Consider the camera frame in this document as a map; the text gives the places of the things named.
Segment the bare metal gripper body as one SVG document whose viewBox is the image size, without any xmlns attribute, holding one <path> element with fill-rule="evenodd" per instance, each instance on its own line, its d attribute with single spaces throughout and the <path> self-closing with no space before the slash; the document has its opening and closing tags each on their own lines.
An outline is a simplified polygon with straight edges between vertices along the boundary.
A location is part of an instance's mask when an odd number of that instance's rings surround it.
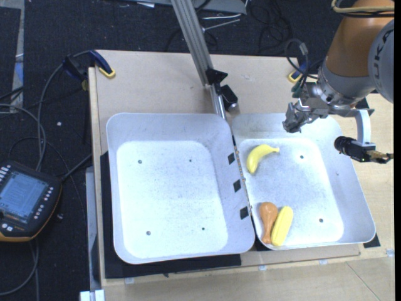
<svg viewBox="0 0 401 301">
<path fill-rule="evenodd" d="M 320 82 L 307 82 L 298 91 L 295 115 L 298 120 L 316 120 L 333 114 L 333 109 L 324 99 Z"/>
</svg>

